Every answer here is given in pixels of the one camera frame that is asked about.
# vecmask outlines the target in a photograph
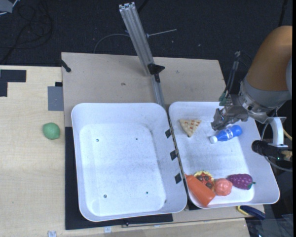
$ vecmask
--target wooden table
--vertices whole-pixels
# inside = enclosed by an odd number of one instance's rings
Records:
[[[95,63],[95,67],[103,65],[106,68],[115,65],[116,61],[128,67],[133,64],[136,69],[137,57],[90,54],[63,54],[65,62],[71,66],[73,75],[77,76],[76,66],[79,60]],[[199,81],[201,94],[195,92],[188,101],[216,101],[224,89],[224,81],[218,61],[156,58],[156,64],[165,65],[166,70],[161,75],[163,93],[166,104],[176,101],[173,95],[173,80],[186,91],[194,91],[197,87],[181,81],[180,78],[167,79],[167,75],[180,74],[186,78]],[[193,65],[188,73],[186,66]],[[64,82],[68,86],[69,79],[63,80],[64,69],[59,67],[24,67],[0,66],[0,70],[26,70],[26,82],[9,82],[7,97],[0,97],[0,237],[3,236],[47,236],[48,231],[56,231],[57,236],[250,236],[244,215],[235,207],[215,208],[208,210],[183,210],[173,214],[174,221],[154,225],[112,226],[110,234],[104,234],[104,227],[65,230],[65,124],[70,119],[68,112],[70,100],[65,111],[49,111],[47,87],[55,82]],[[191,73],[199,70],[201,78],[195,79]],[[127,77],[113,77],[111,83],[121,83],[127,86],[135,83],[127,81]],[[102,96],[99,102],[105,102]],[[42,126],[54,122],[61,129],[61,136],[56,140],[44,137]],[[255,206],[264,210],[263,205]]]

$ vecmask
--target black clamp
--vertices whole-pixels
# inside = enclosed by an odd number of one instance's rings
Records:
[[[165,67],[150,63],[148,64],[148,69],[151,75],[154,75],[154,79],[156,82],[160,82],[159,73],[165,69]]]

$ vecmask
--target white tray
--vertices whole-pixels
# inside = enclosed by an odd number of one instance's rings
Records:
[[[275,203],[280,193],[272,168],[263,156],[251,149],[252,142],[260,139],[255,121],[249,118],[247,122],[237,122],[243,130],[239,137],[211,144],[209,137],[217,133],[211,128],[216,108],[222,108],[218,102],[175,102],[169,108],[185,174],[205,170],[217,179],[230,174],[247,173],[256,184],[250,190],[233,187],[231,194],[215,196],[207,207],[203,207],[189,192],[191,201],[204,209]],[[189,138],[181,128],[179,119],[200,119],[202,122]]]
[[[165,110],[82,103],[72,110],[78,201],[94,222],[175,213],[187,194]]]

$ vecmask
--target toy pizza slice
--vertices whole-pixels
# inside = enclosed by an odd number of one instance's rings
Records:
[[[198,119],[180,119],[179,122],[188,137],[191,137],[202,121]]]

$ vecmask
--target orange toy carrot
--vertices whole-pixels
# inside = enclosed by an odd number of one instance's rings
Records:
[[[212,201],[216,196],[215,192],[200,182],[195,176],[185,175],[185,177],[189,190],[202,203],[203,206],[207,206],[209,202]]]

